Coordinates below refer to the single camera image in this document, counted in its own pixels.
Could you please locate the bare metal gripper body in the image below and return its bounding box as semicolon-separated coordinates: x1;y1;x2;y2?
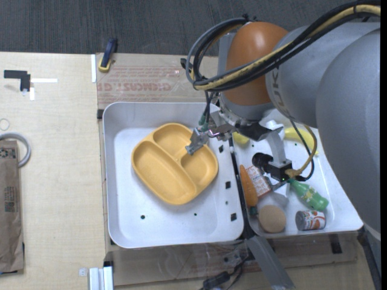
207;106;243;141

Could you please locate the small yellow toy food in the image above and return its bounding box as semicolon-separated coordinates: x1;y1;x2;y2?
232;131;251;146

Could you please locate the yellow divided plate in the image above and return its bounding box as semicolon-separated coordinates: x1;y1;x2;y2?
131;122;220;206

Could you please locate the orange carrot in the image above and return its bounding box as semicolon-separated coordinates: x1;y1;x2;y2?
239;164;259;217

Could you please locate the orange and white carton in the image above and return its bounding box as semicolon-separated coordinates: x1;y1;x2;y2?
244;165;273;199

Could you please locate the brown cardboard board red print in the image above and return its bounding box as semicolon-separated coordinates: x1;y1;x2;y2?
96;52;361;286

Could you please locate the yellow banana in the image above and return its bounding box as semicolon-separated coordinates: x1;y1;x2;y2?
283;126;319;156

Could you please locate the white plastic tray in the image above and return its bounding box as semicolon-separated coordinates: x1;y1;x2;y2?
102;101;245;250
231;113;364;239

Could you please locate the tan round biscuit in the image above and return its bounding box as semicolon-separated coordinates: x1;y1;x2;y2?
258;204;287;234

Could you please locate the green bottle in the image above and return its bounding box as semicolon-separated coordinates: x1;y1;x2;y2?
288;178;330;211

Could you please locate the white and orange can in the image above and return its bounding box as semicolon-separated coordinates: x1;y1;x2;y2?
294;210;327;232

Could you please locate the brown paper bag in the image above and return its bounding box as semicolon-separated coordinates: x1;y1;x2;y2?
0;140;25;274

